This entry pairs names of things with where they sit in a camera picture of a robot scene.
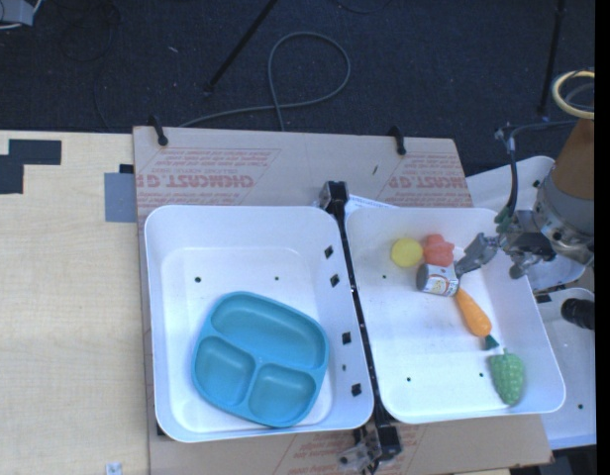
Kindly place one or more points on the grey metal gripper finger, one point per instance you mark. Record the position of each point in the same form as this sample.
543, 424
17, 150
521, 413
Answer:
476, 255
518, 269

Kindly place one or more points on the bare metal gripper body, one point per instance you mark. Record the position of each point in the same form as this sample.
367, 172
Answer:
533, 243

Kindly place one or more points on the orange-red toy food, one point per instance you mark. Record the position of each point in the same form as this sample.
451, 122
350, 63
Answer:
438, 251

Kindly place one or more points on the small white labelled can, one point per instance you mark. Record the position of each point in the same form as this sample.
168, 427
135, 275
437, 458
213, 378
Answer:
439, 281

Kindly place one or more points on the orange carrot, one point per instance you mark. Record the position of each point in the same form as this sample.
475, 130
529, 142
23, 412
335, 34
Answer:
473, 317

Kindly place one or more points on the yellow round toy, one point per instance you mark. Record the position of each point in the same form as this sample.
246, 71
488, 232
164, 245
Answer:
406, 253

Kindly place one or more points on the white plastic tray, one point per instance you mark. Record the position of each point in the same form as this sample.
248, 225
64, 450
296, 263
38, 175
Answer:
424, 344
245, 265

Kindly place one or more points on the green grapes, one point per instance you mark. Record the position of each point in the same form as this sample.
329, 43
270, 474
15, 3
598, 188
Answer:
508, 376

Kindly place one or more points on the white paper slip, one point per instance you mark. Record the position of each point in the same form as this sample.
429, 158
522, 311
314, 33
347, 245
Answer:
369, 202

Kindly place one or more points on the thin black rod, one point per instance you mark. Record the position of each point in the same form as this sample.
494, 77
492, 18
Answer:
357, 295

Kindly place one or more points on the brown cardboard board red print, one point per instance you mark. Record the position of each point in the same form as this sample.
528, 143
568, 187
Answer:
285, 166

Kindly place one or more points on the blue divided plate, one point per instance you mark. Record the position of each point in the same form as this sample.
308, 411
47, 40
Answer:
260, 359

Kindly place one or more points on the black cylinder on white bracket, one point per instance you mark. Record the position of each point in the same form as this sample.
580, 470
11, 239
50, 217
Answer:
579, 313

